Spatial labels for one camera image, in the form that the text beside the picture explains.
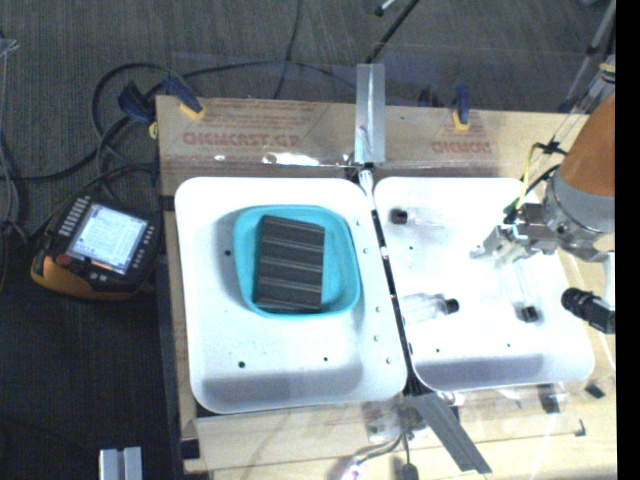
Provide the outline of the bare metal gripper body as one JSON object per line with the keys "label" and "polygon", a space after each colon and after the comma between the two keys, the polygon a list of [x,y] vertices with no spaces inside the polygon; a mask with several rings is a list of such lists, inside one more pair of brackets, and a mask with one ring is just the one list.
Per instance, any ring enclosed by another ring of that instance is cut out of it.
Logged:
{"label": "bare metal gripper body", "polygon": [[510,243],[512,261],[538,253],[552,255],[558,249],[585,262],[604,262],[610,251],[599,250],[596,242],[603,232],[584,226],[561,207],[524,203],[505,217],[505,238]]}

